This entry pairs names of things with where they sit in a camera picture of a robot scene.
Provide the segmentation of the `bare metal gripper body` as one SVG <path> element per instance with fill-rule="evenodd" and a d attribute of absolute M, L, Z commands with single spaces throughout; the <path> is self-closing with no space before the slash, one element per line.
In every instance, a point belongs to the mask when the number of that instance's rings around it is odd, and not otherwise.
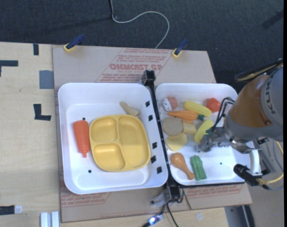
<path fill-rule="evenodd" d="M 249 153 L 250 147 L 247 145 L 247 142 L 234 136 L 229 129 L 215 128 L 207 131 L 206 150 L 209 151 L 214 147 L 231 146 L 240 153 Z"/>

